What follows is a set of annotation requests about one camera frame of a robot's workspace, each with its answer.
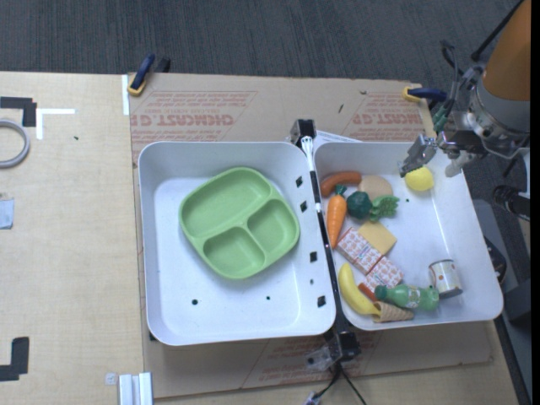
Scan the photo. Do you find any orange carrot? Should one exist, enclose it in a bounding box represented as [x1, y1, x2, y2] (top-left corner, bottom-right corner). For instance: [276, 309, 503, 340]
[326, 183, 348, 251]

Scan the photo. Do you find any tan round biscuit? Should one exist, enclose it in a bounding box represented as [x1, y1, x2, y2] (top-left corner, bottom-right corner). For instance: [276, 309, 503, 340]
[357, 174, 395, 203]

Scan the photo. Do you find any white plastic tray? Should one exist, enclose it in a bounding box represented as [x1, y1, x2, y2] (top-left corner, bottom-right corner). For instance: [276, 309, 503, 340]
[138, 140, 338, 348]
[313, 140, 505, 332]

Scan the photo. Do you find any yellow cheese slice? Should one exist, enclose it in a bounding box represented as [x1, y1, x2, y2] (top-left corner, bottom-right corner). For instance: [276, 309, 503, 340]
[357, 220, 399, 257]

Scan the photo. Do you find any thin black and white rod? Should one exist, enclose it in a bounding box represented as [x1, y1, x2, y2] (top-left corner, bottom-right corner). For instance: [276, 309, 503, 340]
[300, 136, 356, 338]

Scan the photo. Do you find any small white orange can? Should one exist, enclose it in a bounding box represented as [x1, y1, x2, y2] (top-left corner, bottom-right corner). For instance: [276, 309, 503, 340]
[428, 258, 464, 300]

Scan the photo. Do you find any light green lettuce leaf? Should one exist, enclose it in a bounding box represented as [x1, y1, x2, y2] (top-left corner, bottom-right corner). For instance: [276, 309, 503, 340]
[369, 194, 401, 223]

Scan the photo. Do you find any orange sausage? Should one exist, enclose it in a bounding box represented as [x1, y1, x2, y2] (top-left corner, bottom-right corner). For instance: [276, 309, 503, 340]
[319, 170, 364, 198]

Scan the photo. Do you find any tan ice cream cone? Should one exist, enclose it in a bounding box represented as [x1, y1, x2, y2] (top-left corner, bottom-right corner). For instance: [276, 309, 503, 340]
[370, 300, 416, 324]

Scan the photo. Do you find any green divided plate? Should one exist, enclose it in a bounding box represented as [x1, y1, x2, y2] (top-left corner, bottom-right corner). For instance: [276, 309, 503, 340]
[178, 166, 301, 281]

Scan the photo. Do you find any yellow lemon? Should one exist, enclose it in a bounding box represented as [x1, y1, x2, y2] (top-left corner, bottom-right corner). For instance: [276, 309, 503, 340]
[404, 165, 435, 193]

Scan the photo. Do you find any white paper sheet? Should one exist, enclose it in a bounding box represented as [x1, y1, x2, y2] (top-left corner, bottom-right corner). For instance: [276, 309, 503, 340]
[314, 129, 365, 144]

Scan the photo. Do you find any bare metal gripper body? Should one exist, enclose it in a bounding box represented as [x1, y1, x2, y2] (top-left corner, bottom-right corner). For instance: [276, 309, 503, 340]
[436, 108, 531, 159]

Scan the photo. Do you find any black block with thin wires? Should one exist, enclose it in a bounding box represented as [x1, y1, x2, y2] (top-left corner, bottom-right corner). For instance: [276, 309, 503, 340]
[289, 118, 317, 145]
[323, 331, 363, 363]

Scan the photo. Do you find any green plastic bottle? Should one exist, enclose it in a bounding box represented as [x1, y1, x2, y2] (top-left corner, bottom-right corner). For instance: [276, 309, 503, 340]
[374, 283, 440, 313]

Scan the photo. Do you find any yellow banana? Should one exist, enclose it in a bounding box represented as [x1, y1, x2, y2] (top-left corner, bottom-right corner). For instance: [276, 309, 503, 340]
[337, 262, 381, 316]

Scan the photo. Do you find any brown cardboard board red print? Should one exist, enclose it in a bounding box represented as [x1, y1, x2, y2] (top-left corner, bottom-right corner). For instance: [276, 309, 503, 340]
[127, 72, 495, 400]

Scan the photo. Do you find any black cylinder on white bracket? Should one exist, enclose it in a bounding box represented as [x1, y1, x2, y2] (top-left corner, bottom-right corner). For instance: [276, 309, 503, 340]
[492, 149, 532, 221]

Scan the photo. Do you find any dark green broccoli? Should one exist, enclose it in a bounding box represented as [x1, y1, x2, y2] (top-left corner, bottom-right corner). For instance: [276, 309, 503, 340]
[346, 190, 374, 221]

